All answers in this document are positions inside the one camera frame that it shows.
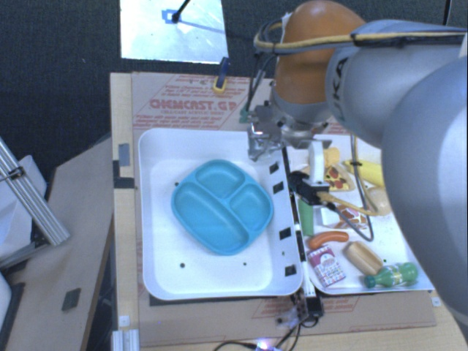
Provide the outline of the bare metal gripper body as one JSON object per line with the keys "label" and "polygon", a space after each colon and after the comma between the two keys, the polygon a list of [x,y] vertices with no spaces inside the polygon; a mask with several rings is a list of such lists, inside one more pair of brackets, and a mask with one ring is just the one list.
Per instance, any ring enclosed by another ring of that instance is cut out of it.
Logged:
{"label": "bare metal gripper body", "polygon": [[325,103],[271,103],[254,109],[251,127],[262,131],[265,139],[281,135],[286,146],[306,148],[314,135],[324,130],[327,120],[328,106]]}

